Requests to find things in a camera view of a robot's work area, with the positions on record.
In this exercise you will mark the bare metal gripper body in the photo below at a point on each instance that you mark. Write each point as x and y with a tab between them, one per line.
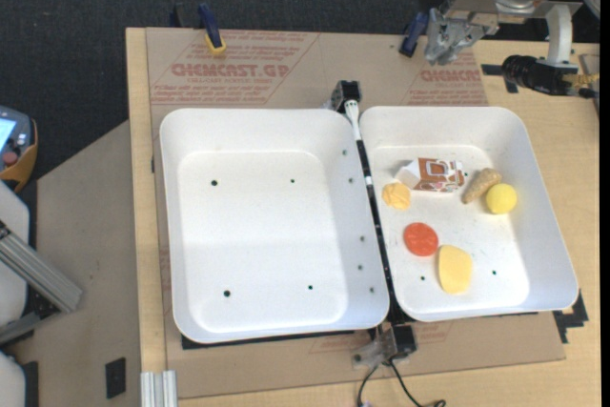
476	5

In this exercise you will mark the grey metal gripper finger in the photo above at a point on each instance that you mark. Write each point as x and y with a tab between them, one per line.
437	38
461	40

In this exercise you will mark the white and brown carton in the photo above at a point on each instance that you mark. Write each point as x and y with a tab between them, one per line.
436	176

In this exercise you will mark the brown cardboard board red print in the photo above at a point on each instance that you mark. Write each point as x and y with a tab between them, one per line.
295	71

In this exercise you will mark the tan cone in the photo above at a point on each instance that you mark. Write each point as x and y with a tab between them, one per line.
479	186

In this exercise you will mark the thin black and white rod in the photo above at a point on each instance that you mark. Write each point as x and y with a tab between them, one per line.
367	176

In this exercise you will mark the yellow ball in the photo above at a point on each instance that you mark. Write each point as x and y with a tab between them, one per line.
501	198

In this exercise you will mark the yellow ridged biscuit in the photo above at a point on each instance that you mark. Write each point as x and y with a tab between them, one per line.
396	196

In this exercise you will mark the orange round slice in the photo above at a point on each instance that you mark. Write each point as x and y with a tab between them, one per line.
420	239

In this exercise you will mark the white plastic tray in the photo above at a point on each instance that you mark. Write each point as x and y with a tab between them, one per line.
267	229
486	243

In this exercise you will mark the pale yellow oval slice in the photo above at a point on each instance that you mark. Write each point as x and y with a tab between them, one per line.
455	269

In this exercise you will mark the black cylinder on white bracket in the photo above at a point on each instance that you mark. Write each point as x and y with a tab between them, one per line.
538	74

